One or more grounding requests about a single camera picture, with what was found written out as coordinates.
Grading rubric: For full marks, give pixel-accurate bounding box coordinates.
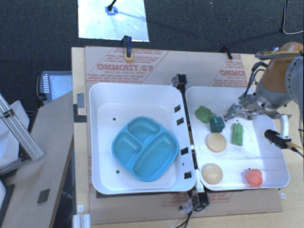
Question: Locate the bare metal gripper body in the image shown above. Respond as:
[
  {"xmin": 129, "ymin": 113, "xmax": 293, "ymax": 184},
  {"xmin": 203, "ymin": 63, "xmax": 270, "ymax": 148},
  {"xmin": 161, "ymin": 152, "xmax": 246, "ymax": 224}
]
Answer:
[{"xmin": 242, "ymin": 94, "xmax": 293, "ymax": 120}]

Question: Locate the dark green bell pepper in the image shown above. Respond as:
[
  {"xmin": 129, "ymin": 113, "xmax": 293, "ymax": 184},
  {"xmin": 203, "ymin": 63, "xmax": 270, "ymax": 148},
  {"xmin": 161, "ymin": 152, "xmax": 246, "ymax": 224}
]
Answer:
[{"xmin": 209, "ymin": 116, "xmax": 225, "ymax": 133}]

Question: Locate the green asparagus bunch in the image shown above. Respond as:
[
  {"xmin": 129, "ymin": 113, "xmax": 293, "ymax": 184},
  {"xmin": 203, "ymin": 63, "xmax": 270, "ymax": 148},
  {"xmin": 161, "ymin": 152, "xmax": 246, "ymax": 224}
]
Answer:
[{"xmin": 231, "ymin": 122, "xmax": 244, "ymax": 147}]

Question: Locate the light green lettuce leaf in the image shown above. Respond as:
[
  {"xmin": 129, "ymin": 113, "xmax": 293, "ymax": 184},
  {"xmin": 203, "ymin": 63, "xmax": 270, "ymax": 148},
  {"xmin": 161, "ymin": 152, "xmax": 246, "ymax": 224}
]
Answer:
[{"xmin": 194, "ymin": 105, "xmax": 217, "ymax": 124}]

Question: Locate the flat beige round biscuit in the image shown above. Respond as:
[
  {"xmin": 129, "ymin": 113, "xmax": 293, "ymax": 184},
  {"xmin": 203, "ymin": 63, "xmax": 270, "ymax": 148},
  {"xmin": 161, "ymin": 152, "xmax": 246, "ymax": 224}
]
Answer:
[{"xmin": 205, "ymin": 132, "xmax": 227, "ymax": 153}]

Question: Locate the white plastic tray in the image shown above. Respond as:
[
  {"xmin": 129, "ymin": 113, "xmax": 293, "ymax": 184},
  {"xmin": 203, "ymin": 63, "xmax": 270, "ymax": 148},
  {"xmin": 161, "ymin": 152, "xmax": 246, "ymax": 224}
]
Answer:
[
  {"xmin": 185, "ymin": 86, "xmax": 290, "ymax": 191},
  {"xmin": 89, "ymin": 82, "xmax": 197, "ymax": 195}
]

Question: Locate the thin black and white rod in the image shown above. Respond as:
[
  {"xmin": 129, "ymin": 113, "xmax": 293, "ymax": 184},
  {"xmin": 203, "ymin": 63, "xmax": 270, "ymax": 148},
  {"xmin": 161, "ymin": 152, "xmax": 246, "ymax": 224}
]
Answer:
[{"xmin": 179, "ymin": 84, "xmax": 205, "ymax": 194}]

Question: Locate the orange-red toy pepper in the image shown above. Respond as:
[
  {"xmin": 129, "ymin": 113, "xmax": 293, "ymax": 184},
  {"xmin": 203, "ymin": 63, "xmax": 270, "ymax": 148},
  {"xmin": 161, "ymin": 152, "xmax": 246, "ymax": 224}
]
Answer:
[{"xmin": 245, "ymin": 168, "xmax": 264, "ymax": 188}]

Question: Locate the domed beige bread bun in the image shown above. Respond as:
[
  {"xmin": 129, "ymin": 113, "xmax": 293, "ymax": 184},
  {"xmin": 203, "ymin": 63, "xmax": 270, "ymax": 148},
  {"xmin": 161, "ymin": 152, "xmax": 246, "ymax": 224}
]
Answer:
[{"xmin": 201, "ymin": 163, "xmax": 224, "ymax": 185}]

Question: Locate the brown cardboard board red print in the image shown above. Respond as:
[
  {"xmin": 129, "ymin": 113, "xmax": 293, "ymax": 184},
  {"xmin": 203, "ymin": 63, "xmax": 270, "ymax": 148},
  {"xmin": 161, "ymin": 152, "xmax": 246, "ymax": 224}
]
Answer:
[{"xmin": 84, "ymin": 46, "xmax": 284, "ymax": 225}]

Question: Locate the blue divided plate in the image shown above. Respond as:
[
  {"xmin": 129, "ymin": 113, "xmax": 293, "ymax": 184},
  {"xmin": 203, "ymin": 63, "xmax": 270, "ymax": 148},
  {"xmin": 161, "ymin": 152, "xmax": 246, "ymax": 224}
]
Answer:
[{"xmin": 111, "ymin": 116, "xmax": 180, "ymax": 182}]

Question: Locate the black cylinder on white bracket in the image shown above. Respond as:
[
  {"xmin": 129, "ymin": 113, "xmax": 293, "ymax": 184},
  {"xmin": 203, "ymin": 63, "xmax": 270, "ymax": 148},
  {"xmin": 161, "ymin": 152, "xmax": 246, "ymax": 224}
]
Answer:
[{"xmin": 264, "ymin": 114, "xmax": 292, "ymax": 149}]

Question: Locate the black block with thin wires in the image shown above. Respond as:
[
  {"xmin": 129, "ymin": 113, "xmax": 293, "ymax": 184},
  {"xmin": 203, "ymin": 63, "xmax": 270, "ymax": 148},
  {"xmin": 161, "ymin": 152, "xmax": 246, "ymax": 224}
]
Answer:
[
  {"xmin": 171, "ymin": 74, "xmax": 187, "ymax": 89},
  {"xmin": 191, "ymin": 191, "xmax": 210, "ymax": 211}
]

